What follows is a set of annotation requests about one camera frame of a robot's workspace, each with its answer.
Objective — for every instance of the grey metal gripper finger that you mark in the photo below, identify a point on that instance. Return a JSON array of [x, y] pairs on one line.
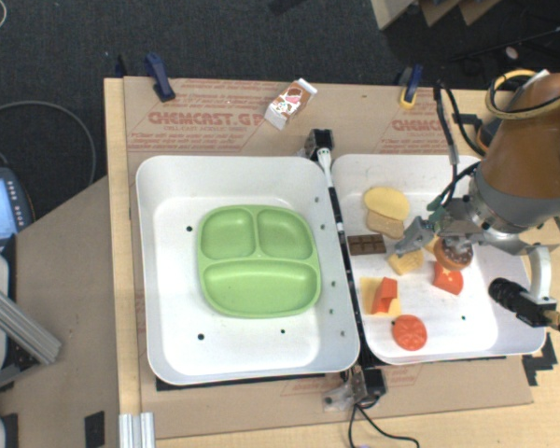
[[457, 241], [414, 237]]

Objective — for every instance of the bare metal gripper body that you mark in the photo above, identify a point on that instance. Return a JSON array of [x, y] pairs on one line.
[[466, 224]]

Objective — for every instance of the brown doughnut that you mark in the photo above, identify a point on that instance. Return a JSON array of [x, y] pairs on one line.
[[452, 258]]

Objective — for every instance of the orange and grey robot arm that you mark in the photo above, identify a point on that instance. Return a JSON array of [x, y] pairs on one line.
[[525, 157]]

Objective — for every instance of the yellow cheese wedge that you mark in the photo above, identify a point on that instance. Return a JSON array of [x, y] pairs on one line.
[[406, 263]]

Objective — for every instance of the tan toy bread slice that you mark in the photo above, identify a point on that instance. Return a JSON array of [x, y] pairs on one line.
[[385, 227]]

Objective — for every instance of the red wedge with yellow star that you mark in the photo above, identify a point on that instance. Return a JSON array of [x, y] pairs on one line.
[[448, 280]]

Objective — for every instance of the yellow toy bread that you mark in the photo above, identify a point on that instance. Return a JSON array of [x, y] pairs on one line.
[[386, 200]]

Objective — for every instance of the brown chocolate bar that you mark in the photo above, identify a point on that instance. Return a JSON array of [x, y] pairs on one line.
[[366, 244]]

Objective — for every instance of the orange wedge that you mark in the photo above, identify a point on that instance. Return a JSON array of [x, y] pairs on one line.
[[385, 292]]

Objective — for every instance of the yellow cheese slice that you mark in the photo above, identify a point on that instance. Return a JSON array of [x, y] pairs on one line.
[[367, 292]]

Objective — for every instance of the thin black and white rod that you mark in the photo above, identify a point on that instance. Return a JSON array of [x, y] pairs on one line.
[[338, 213]]

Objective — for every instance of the white plastic tray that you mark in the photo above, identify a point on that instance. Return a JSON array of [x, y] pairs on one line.
[[177, 269], [452, 325]]

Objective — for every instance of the round orange slice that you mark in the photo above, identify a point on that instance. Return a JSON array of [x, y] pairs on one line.
[[410, 333]]

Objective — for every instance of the green divided plate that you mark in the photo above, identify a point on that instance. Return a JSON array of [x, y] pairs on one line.
[[259, 283]]

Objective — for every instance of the white milk carton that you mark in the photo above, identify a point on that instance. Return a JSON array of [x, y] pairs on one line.
[[289, 105]]

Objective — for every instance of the brown cardboard board red print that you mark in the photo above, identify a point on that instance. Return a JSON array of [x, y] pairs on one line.
[[214, 124]]

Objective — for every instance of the black cylinder on white bracket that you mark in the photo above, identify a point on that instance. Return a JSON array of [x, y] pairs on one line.
[[518, 299]]

